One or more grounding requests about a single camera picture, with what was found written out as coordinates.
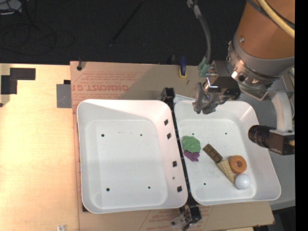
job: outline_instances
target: toy waffle cone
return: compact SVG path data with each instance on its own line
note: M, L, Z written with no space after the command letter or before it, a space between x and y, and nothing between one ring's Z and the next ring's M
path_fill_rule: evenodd
M228 177L228 179L234 183L234 174L230 168L229 162L227 159L221 160L219 163L217 163L217 166L220 168L220 170Z

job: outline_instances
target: toy donut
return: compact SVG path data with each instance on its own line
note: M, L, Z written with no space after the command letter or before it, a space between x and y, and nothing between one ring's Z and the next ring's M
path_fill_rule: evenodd
M230 168L234 174L241 174L247 169L246 160L240 156L235 155L229 160Z

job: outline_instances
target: white tray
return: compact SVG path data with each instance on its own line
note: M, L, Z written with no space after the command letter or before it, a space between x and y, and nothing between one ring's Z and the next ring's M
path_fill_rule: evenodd
M85 100L77 108L81 189L92 213L176 208L188 198L170 108Z
M224 159L242 155L247 161L245 173L251 178L248 189L237 189L201 150L198 162L184 157L193 198L202 205L277 199L281 188L270 154L247 135L250 127L258 124L253 107L242 101L227 101L204 115L193 110L192 102L175 105L181 142L185 135L194 136L201 148L210 143Z

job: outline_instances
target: black fabric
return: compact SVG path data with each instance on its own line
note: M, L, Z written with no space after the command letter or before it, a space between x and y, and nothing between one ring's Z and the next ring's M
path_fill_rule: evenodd
M186 0L20 0L21 13L0 15L0 62L69 64L70 61L165 64L184 56L198 65L205 35ZM245 0L199 0L212 38L212 59L224 60Z

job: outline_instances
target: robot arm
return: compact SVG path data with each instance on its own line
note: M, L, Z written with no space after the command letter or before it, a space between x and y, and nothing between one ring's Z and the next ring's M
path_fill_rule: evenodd
M227 60L213 61L207 69L206 82L197 85L195 112L209 114L227 100L238 99L241 92L261 101L271 100L277 126L252 126L248 137L275 153L294 154L295 133L289 101L294 92L270 89L295 65L294 28L295 0L247 2L229 42Z

